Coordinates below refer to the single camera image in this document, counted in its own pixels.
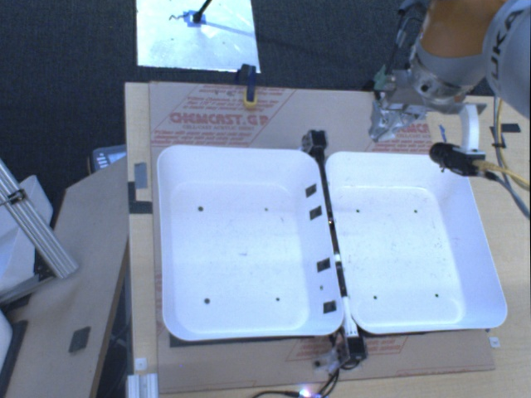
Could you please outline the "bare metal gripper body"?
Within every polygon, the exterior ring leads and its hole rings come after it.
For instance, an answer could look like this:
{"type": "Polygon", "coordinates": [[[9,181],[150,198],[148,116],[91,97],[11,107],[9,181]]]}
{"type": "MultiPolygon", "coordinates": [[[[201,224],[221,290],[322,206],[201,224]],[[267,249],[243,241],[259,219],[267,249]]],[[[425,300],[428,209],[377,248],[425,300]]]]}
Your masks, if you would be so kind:
{"type": "Polygon", "coordinates": [[[468,86],[441,80],[422,68],[380,73],[380,103],[384,109],[423,107],[434,111],[458,111],[468,86]]]}

